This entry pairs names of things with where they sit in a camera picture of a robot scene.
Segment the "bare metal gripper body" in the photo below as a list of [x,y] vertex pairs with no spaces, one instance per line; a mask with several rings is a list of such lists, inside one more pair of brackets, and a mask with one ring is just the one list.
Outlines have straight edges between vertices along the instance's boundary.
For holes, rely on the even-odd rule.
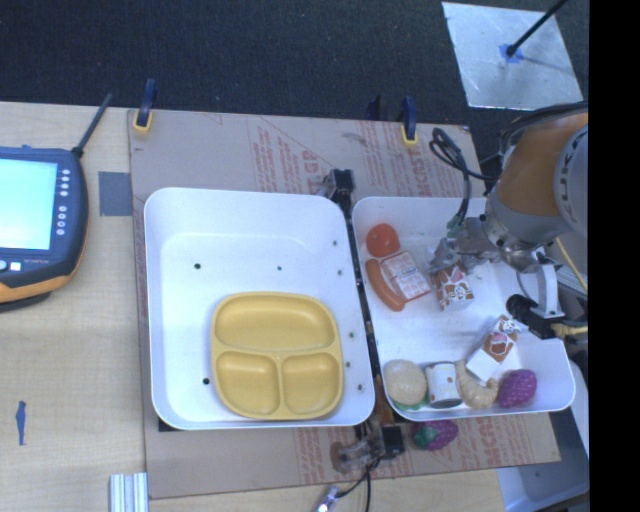
[[451,246],[467,269],[488,261],[503,262],[517,272],[535,273],[550,263],[538,246],[511,235],[492,217],[467,217]]

